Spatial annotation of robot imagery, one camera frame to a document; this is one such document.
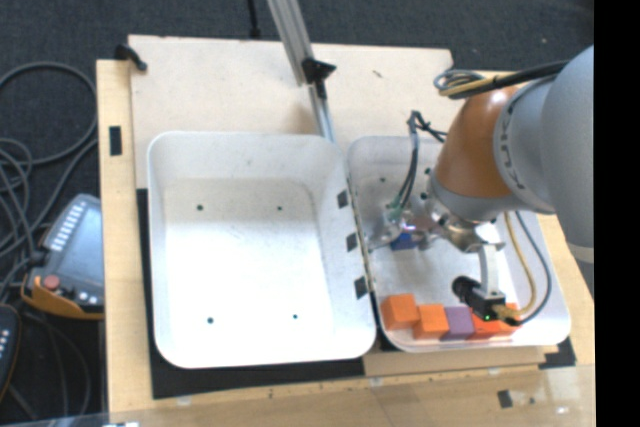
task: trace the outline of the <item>wooden table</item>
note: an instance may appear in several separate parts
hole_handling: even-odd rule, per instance
[[[241,77],[243,69],[253,68],[255,76],[267,74],[248,104],[241,95],[230,101],[245,101],[253,114],[263,114],[253,116],[258,119],[256,130],[314,131],[306,105],[308,97],[302,92],[304,88],[295,85],[290,86],[289,94],[294,97],[290,109],[276,112],[264,124],[268,117],[264,115],[282,104],[273,97],[279,94],[277,88],[292,83],[279,43],[134,36],[130,44],[149,65],[144,80],[157,81],[158,87],[192,82],[195,88],[204,84],[215,89],[231,87],[228,79]],[[314,48],[318,59],[338,65],[328,87],[337,142],[343,149],[360,135],[404,135],[407,113],[412,108],[428,112],[433,125],[445,129],[459,108],[455,102],[439,98],[430,86],[430,75],[451,65],[446,50],[342,45]],[[108,406],[113,421],[173,425],[179,418],[184,424],[209,425],[215,417],[221,425],[291,422],[397,426],[416,425],[417,420],[426,418],[432,422],[429,425],[447,425],[453,419],[468,417],[475,425],[502,425],[502,421],[513,425],[518,415],[527,415],[532,419],[566,419],[567,425],[595,423],[593,300],[555,217],[541,217],[540,223],[571,313],[570,339],[576,366],[540,370],[538,364],[557,347],[421,355],[374,349],[364,357],[362,378],[154,400],[135,199],[136,187],[140,186],[136,158],[140,158],[148,144],[145,137],[148,139],[152,132],[144,135],[145,127],[137,127],[133,137],[132,88],[133,94],[136,89],[132,77],[139,79],[136,74],[140,73],[126,61],[97,63]],[[219,82],[211,82],[210,76]],[[183,91],[176,86],[178,107],[150,102],[148,108],[158,109],[158,116],[171,119],[180,112]],[[208,120],[204,128],[247,129],[245,119],[238,120],[231,114],[229,103],[216,111],[215,106],[202,105],[198,98],[193,102],[202,109],[200,119]],[[189,123],[198,127],[201,121],[192,118]],[[111,145],[114,127],[118,127],[122,142],[121,151],[116,152]]]

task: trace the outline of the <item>purple block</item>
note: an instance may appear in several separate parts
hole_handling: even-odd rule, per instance
[[[475,333],[468,306],[445,306],[444,313],[449,322],[449,332],[440,340],[466,340]]]

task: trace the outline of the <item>red button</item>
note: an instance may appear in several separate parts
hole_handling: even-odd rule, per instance
[[[49,274],[42,281],[42,286],[51,292],[55,292],[60,286],[60,278],[55,274]]]

